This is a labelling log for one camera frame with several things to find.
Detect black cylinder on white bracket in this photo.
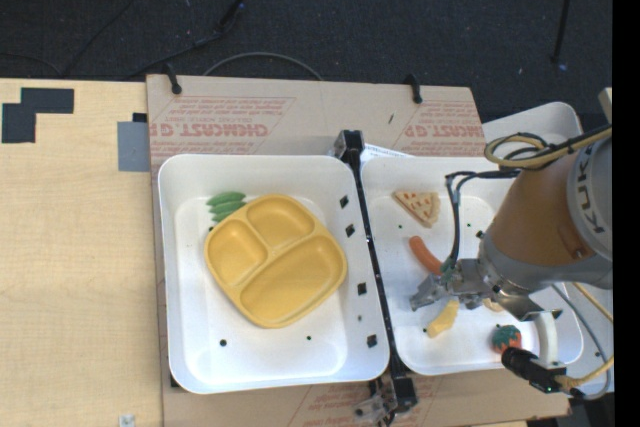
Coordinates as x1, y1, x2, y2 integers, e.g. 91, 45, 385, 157
500, 309, 570, 395

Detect yellow banana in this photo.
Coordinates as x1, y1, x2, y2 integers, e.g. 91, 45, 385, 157
425, 298, 461, 339

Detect red strawberry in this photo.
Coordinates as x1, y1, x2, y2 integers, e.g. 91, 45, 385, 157
490, 324, 523, 356

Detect green pea pods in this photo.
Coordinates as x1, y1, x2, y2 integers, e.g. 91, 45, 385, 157
205, 190, 248, 225

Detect orange sausage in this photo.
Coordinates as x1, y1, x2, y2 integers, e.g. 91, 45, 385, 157
408, 234, 446, 276

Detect brown cardboard board red print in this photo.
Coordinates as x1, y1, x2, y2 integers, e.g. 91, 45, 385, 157
145, 73, 572, 427

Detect thin black rod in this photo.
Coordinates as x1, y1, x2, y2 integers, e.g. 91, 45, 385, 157
345, 149, 409, 381

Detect black block with thin wires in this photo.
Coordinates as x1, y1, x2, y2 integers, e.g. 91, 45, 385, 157
388, 374, 420, 414
333, 129, 365, 162

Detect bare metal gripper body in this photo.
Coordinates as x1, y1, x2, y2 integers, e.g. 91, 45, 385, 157
441, 258, 503, 311

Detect beige pizza slice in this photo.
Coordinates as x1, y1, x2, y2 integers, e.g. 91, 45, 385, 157
391, 189, 443, 230

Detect white plastic tray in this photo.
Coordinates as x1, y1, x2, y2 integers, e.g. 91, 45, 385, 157
157, 153, 392, 395
359, 155, 585, 377

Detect yellow divided plate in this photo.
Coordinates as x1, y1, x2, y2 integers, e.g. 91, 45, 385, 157
203, 193, 349, 330

